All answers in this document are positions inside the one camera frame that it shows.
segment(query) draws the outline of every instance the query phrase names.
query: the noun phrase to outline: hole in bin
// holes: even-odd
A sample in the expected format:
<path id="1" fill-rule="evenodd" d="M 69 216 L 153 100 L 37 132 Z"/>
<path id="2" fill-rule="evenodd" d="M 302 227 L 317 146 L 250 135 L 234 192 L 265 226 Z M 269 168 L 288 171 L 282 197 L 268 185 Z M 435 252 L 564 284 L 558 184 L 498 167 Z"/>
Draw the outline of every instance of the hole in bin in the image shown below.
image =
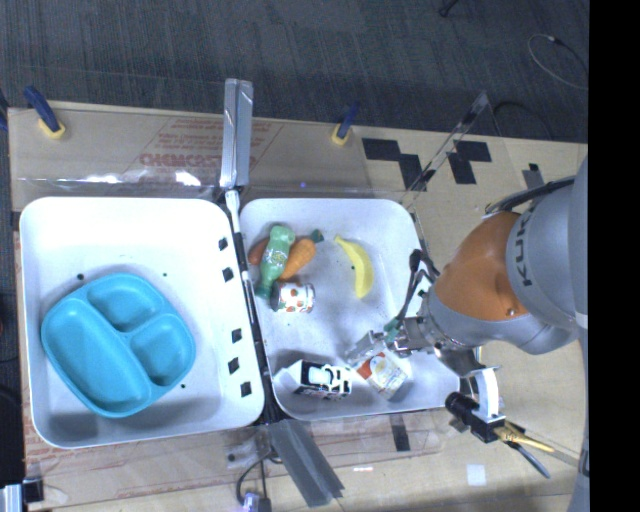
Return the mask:
<path id="1" fill-rule="evenodd" d="M 243 382 L 240 385 L 240 395 L 245 397 L 251 394 L 251 382 Z"/>
<path id="2" fill-rule="evenodd" d="M 240 363 L 238 362 L 238 358 L 234 357 L 231 361 L 227 363 L 229 367 L 229 373 L 233 374 L 238 368 L 240 368 Z"/>
<path id="3" fill-rule="evenodd" d="M 224 277 L 224 282 L 226 283 L 227 281 L 233 279 L 233 270 L 231 270 L 229 267 L 225 268 L 222 271 L 222 277 Z"/>

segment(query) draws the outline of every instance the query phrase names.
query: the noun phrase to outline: can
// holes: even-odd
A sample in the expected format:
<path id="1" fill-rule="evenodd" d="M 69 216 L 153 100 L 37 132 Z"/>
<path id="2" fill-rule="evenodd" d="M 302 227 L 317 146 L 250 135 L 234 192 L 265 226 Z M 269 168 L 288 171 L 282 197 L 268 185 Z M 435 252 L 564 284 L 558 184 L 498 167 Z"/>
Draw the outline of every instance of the can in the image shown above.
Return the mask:
<path id="1" fill-rule="evenodd" d="M 316 291 L 311 283 L 276 281 L 271 289 L 271 309 L 287 313 L 310 313 Z"/>

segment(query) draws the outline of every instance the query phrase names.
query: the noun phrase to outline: carrot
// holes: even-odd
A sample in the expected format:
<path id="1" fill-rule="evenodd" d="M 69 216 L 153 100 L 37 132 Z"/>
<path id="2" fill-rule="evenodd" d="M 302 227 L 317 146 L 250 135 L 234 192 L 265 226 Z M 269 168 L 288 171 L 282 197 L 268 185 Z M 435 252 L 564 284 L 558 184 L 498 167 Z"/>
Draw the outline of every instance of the carrot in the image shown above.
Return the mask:
<path id="1" fill-rule="evenodd" d="M 318 229 L 314 230 L 308 237 L 298 238 L 289 250 L 289 257 L 287 258 L 284 271 L 278 279 L 289 279 L 309 263 L 316 255 L 316 244 L 318 242 L 322 242 L 322 240 L 324 240 L 324 237 Z M 247 257 L 249 263 L 252 265 L 260 265 L 262 254 L 264 253 L 268 242 L 269 239 L 265 238 L 264 240 L 260 240 L 251 248 Z"/>

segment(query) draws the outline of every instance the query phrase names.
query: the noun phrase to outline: gray carpet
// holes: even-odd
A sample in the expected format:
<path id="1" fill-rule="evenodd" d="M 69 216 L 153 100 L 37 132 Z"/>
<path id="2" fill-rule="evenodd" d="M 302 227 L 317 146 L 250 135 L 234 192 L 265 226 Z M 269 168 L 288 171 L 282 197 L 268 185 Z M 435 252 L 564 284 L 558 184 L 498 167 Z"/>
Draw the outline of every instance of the gray carpet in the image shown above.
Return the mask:
<path id="1" fill-rule="evenodd" d="M 450 131 L 485 90 L 509 137 L 587 142 L 589 0 L 6 0 L 0 87 L 220 112 L 250 80 L 254 115 Z M 547 37 L 556 38 L 555 42 Z M 0 132 L 0 486 L 19 474 L 15 283 Z"/>

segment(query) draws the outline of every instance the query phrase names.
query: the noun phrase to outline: banana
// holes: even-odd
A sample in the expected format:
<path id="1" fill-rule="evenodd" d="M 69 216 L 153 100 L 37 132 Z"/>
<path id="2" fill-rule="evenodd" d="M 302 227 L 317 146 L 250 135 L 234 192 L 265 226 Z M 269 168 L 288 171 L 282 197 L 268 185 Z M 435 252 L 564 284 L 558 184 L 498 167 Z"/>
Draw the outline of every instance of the banana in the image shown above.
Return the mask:
<path id="1" fill-rule="evenodd" d="M 356 272 L 354 283 L 356 296 L 362 299 L 373 286 L 373 265 L 371 265 L 369 255 L 360 244 L 348 242 L 340 235 L 336 235 L 333 240 L 344 249 L 353 264 Z"/>

